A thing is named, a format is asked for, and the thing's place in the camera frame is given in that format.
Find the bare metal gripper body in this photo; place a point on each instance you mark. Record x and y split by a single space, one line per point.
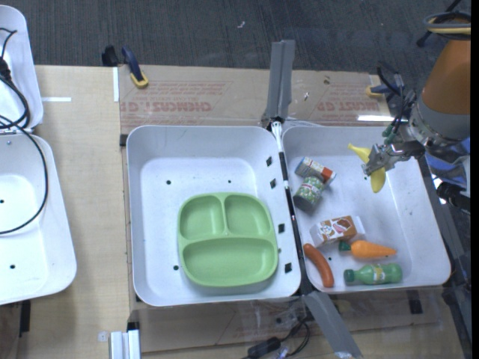
409 149

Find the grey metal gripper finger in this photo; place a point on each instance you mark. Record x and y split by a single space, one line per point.
371 163
387 162

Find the yellow banana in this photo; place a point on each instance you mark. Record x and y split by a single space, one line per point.
378 183

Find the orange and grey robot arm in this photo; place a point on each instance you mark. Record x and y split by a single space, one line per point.
449 77

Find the white plastic tray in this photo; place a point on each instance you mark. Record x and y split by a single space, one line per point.
157 215
22 245
408 215
18 73

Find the white and orange carton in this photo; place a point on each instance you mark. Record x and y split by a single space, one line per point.
312 167

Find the green and white can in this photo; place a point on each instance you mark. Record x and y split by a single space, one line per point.
308 193

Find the brown and white carton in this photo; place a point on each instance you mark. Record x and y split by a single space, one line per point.
337 230

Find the orange carrot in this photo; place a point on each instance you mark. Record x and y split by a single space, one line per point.
370 250

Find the green plastic bottle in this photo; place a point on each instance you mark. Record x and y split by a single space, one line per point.
374 274

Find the orange sausage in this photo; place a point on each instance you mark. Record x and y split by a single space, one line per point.
322 264

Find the brown cardboard board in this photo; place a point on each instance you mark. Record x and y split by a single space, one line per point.
224 95

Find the green divided plate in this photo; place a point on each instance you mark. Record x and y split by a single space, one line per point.
228 256

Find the black cylinder on white bracket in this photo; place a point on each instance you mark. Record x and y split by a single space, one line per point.
451 194

